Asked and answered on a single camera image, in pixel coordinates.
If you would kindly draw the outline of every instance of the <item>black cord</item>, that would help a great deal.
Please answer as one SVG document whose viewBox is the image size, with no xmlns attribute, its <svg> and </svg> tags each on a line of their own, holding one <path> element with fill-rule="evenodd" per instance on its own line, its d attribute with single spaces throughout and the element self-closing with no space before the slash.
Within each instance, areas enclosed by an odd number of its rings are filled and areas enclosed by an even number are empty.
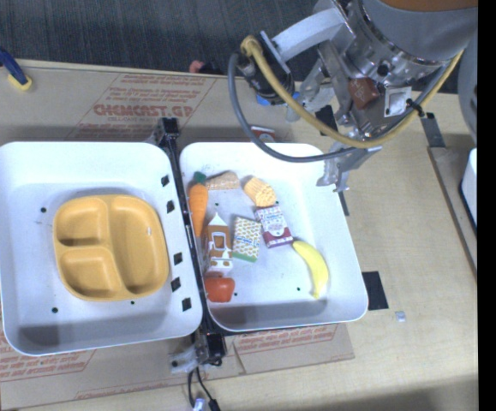
<svg viewBox="0 0 496 411">
<path fill-rule="evenodd" d="M 308 157 L 291 157 L 289 155 L 284 155 L 281 152 L 274 151 L 271 149 L 269 146 L 266 145 L 264 141 L 259 139 L 257 135 L 254 134 L 254 132 L 251 130 L 249 127 L 248 121 L 246 120 L 246 117 L 244 116 L 242 112 L 242 108 L 240 107 L 240 102 L 238 100 L 238 94 L 236 92 L 236 65 L 238 64 L 238 59 L 239 59 L 239 54 L 238 52 L 233 53 L 230 56 L 229 60 L 229 68 L 228 68 L 228 82 L 229 82 L 229 95 L 230 95 L 230 102 L 232 103 L 232 108 L 234 109 L 234 112 L 236 114 L 236 117 L 238 119 L 238 122 L 240 123 L 240 126 L 242 127 L 244 133 L 246 133 L 249 137 L 249 139 L 259 147 L 262 151 L 266 152 L 268 155 L 278 158 L 283 161 L 291 162 L 291 163 L 311 163 L 315 161 L 323 161 L 327 160 L 329 158 L 336 158 L 339 156 L 344 155 L 347 152 L 353 152 L 356 149 L 355 148 L 347 148 L 343 149 L 340 151 L 336 152 L 329 152 L 327 154 L 321 154 L 321 155 L 312 155 Z"/>
<path fill-rule="evenodd" d="M 200 368 L 199 367 L 196 367 L 192 372 L 190 372 L 188 374 L 188 377 L 187 377 L 187 380 L 188 380 L 188 401 L 190 402 L 190 406 L 192 408 L 194 408 L 194 405 L 196 404 L 196 400 L 193 398 L 193 393 L 192 393 L 192 383 L 193 383 L 194 372 L 196 372 L 196 377 L 198 378 L 198 382 L 200 383 L 200 386 L 202 387 L 202 389 L 204 390 L 204 392 L 206 393 L 206 395 L 209 399 L 208 405 L 209 405 L 211 411 L 220 411 L 221 408 L 217 404 L 217 401 L 212 397 L 212 395 L 210 394 L 210 392 L 207 390 L 206 386 L 202 382 L 202 377 L 200 375 Z"/>
<path fill-rule="evenodd" d="M 409 107 L 413 108 L 414 110 L 417 110 L 417 113 L 419 113 L 419 117 L 425 116 L 425 111 L 423 110 L 423 108 L 418 103 L 416 103 L 413 99 L 406 100 L 406 104 Z"/>
</svg>

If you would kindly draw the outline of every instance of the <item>wooden table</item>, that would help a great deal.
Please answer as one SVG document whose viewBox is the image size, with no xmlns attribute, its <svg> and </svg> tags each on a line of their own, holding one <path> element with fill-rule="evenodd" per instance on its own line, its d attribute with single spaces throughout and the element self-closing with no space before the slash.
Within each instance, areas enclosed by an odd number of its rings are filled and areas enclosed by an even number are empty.
<svg viewBox="0 0 496 411">
<path fill-rule="evenodd" d="M 218 84 L 229 108 L 225 84 Z M 472 141 L 457 96 L 438 94 L 427 110 L 446 148 L 468 153 Z M 235 126 L 230 114 L 226 120 Z M 290 137 L 323 151 L 331 144 L 303 122 Z M 441 175 L 420 122 L 350 173 L 350 233 L 362 271 L 379 273 L 389 308 L 348 324 L 353 360 L 206 382 L 224 411 L 479 408 L 476 270 Z M 185 385 L 44 407 L 79 408 L 190 409 Z"/>
</svg>

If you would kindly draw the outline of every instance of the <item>blue object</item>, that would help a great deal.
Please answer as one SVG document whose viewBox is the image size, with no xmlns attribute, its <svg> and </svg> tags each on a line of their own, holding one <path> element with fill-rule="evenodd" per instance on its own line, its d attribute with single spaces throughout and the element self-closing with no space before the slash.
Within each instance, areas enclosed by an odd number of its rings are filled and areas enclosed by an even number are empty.
<svg viewBox="0 0 496 411">
<path fill-rule="evenodd" d="M 299 92 L 294 92 L 291 97 L 293 99 L 297 99 L 299 97 Z M 268 106 L 271 104 L 268 100 L 266 100 L 265 98 L 262 98 L 259 94 L 257 94 L 257 103 L 259 105 L 264 105 L 264 106 Z"/>
<path fill-rule="evenodd" d="M 26 85 L 28 79 L 21 70 L 20 65 L 3 47 L 0 46 L 0 63 L 9 71 L 17 82 L 21 85 Z"/>
</svg>

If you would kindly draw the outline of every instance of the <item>toy tomato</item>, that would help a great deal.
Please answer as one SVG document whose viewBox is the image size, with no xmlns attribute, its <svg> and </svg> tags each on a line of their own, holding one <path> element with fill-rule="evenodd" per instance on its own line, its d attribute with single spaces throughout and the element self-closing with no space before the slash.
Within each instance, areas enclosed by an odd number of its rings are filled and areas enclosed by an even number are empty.
<svg viewBox="0 0 496 411">
<path fill-rule="evenodd" d="M 226 303 L 232 298 L 235 282 L 230 277 L 206 277 L 204 278 L 207 299 L 215 303 Z"/>
</svg>

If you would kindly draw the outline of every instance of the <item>gray carpet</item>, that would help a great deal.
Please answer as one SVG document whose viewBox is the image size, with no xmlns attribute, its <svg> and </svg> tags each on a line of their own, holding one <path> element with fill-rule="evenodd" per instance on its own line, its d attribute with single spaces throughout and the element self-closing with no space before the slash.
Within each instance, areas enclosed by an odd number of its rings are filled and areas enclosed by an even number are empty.
<svg viewBox="0 0 496 411">
<path fill-rule="evenodd" d="M 271 36 L 316 0 L 0 0 L 0 45 L 16 57 L 187 71 L 197 58 L 226 69 L 249 33 Z M 314 56 L 294 59 L 306 75 Z"/>
</svg>

